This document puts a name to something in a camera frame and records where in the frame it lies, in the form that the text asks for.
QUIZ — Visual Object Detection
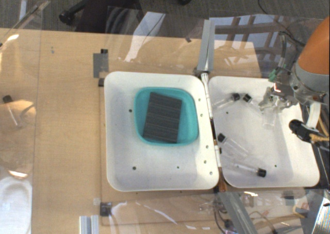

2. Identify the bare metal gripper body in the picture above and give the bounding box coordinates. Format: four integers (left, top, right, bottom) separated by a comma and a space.
272, 80, 326, 108

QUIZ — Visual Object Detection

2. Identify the white plastic tray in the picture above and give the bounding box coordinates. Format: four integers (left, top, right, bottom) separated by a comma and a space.
103, 71, 220, 192
207, 75, 321, 189

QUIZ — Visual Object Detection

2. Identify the clear tube with black cap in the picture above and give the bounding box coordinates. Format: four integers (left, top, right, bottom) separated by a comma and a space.
233, 162, 267, 178

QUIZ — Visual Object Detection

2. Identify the teal plastic bowl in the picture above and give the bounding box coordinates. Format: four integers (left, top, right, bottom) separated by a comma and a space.
133, 87, 200, 147

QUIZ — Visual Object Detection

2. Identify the black ribbed rectangular block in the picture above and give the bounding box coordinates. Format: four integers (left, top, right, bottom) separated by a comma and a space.
142, 92, 183, 144

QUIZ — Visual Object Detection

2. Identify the black cylinder on white bracket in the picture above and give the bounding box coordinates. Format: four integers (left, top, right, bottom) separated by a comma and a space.
288, 102, 323, 143

